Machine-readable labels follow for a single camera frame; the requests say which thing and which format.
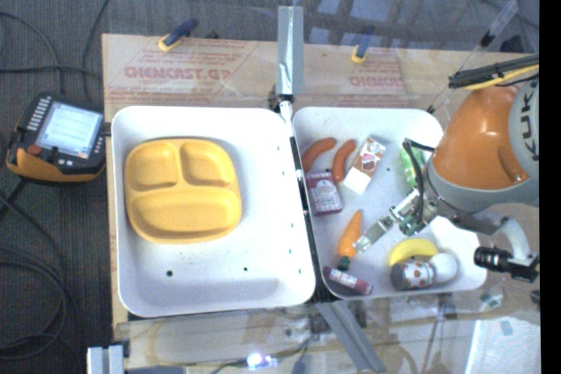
toy sausage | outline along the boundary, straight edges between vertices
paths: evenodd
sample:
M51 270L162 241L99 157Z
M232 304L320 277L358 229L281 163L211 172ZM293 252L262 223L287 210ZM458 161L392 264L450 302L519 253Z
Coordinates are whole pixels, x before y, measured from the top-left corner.
M331 174L333 175L333 180L335 180L335 182L341 182L343 180L344 162L356 148L357 144L354 140L347 140L343 146L337 150L337 153L335 153L333 165L331 166Z
M333 148L335 143L336 140L334 138L323 138L314 142L302 156L302 169L304 172L308 172L316 158Z

yellow and blue clamp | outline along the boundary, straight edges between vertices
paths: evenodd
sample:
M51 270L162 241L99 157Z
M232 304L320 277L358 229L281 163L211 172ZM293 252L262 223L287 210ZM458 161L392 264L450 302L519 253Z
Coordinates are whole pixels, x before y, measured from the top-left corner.
M181 43L181 38L189 36L198 25L199 21L196 18L186 20L171 33L160 39L158 47L164 52L169 52Z
M352 62L356 62L357 64L362 64L363 62L365 62L366 49L368 48L368 44L370 43L370 38L372 37L373 34L374 34L374 27L372 25L368 25L365 28L365 32L362 34L362 39L352 49L352 55L351 55Z

banana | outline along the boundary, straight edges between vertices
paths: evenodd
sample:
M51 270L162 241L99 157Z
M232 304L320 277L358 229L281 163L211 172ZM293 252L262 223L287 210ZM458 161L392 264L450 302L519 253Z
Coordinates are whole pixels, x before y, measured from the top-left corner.
M413 256L432 258L438 253L438 248L426 238L406 238L401 240L389 253L389 265L397 264Z

yellow plate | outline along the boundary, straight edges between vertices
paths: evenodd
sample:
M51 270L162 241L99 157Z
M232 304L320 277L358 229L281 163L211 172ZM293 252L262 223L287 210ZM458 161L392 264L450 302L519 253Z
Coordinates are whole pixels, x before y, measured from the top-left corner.
M242 215L230 155L214 142L159 139L133 148L124 162L131 226L157 243L194 243L225 236Z

green object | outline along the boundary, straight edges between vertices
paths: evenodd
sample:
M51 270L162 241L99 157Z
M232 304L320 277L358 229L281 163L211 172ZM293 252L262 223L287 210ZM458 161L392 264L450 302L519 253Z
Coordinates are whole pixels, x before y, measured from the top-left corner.
M350 264L351 260L347 256L342 256L341 260L339 260L339 265L337 265L337 269L341 272L346 272L349 270Z
M413 152L413 156L415 157L417 163L419 164L419 167L422 170L424 167L423 152L420 149L413 146L411 147L411 151ZM411 158L409 157L408 153L405 151L404 148L401 148L400 159L401 159L401 163L403 164L405 181L407 181L409 187L411 188L416 187L417 180L415 178L415 168L413 167L413 162L411 161Z

